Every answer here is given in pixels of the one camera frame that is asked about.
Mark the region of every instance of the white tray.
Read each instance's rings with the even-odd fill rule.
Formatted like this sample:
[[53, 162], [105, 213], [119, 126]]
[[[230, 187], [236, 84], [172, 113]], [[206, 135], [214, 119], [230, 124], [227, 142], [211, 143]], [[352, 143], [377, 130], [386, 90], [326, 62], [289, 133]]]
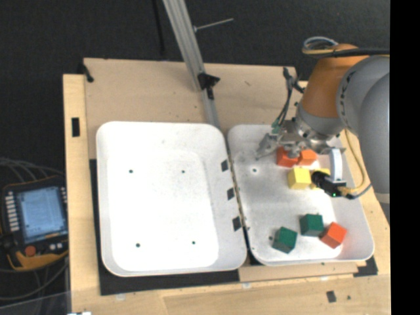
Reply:
[[[244, 223], [255, 258], [270, 266], [327, 261], [362, 261], [373, 254], [374, 244], [360, 200], [331, 198], [322, 190], [292, 190], [287, 185], [290, 168], [276, 165], [276, 154], [255, 158], [259, 142], [271, 127], [238, 125], [228, 133], [228, 144], [239, 188]], [[339, 139], [331, 146], [341, 147]], [[329, 168], [328, 156], [320, 156], [310, 169]], [[343, 156], [343, 176], [354, 186]], [[328, 247], [317, 237], [302, 236], [299, 218], [320, 214], [324, 225], [338, 222], [347, 229], [343, 244]], [[284, 253], [272, 248], [272, 238], [281, 226], [298, 233], [295, 248]]]
[[243, 264], [247, 249], [218, 129], [114, 121], [100, 127], [96, 142], [101, 250], [110, 272], [151, 276]]

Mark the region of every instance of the block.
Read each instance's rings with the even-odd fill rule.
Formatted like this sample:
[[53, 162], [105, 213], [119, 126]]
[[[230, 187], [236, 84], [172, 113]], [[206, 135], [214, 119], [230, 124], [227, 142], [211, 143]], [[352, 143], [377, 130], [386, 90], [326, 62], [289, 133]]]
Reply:
[[313, 150], [303, 150], [297, 158], [297, 165], [312, 165], [318, 156]]
[[287, 174], [287, 183], [290, 189], [305, 189], [312, 183], [310, 171], [306, 168], [294, 167]]
[[303, 236], [318, 237], [324, 231], [324, 222], [321, 215], [307, 213], [299, 219], [299, 224]]
[[295, 248], [297, 232], [285, 227], [281, 227], [276, 231], [274, 236], [273, 248], [284, 253], [289, 253]]
[[[321, 171], [325, 174], [331, 175], [331, 171], [328, 168], [313, 169], [313, 170], [310, 171], [310, 174], [312, 175], [312, 173], [315, 172], [315, 171]], [[321, 188], [318, 188], [314, 183], [312, 183], [312, 181], [309, 184], [309, 188], [311, 188], [313, 190], [321, 190]]]
[[277, 165], [281, 165], [283, 167], [292, 168], [297, 163], [297, 157], [291, 159], [287, 156], [288, 151], [284, 150], [283, 147], [279, 147], [277, 149]]
[[328, 228], [326, 228], [326, 230], [320, 234], [320, 239], [321, 242], [324, 242], [331, 248], [335, 249], [337, 246], [342, 244], [346, 233], [346, 228], [343, 228], [336, 222], [332, 222]]

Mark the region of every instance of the red button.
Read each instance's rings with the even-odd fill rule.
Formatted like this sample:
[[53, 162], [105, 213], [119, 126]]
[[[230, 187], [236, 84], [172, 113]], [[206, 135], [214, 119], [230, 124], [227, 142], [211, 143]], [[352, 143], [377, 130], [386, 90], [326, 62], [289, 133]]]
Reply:
[[25, 248], [25, 254], [27, 257], [33, 257], [35, 254], [37, 254], [37, 249], [33, 245], [26, 246]]

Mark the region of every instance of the green block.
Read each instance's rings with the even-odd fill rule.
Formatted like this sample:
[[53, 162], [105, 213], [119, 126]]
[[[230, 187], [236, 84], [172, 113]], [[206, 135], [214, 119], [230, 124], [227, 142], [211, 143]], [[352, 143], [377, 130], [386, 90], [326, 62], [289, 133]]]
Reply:
[[311, 215], [307, 213], [299, 219], [301, 234], [304, 236], [318, 237], [324, 231], [324, 223], [321, 215]]
[[276, 231], [274, 236], [273, 248], [284, 253], [289, 253], [295, 248], [297, 232], [284, 228], [283, 226]]

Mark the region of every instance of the red block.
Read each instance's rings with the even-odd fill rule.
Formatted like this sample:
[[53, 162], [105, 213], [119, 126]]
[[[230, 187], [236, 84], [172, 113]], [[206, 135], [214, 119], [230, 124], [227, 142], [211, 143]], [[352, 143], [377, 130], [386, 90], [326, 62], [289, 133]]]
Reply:
[[291, 159], [287, 156], [287, 151], [283, 147], [277, 149], [277, 165], [292, 168], [297, 163], [297, 157]]
[[343, 228], [336, 222], [332, 222], [327, 230], [320, 235], [320, 239], [322, 242], [335, 249], [337, 246], [342, 244], [346, 233], [346, 228]]
[[303, 150], [298, 157], [298, 165], [312, 165], [317, 159], [317, 155], [313, 150]]

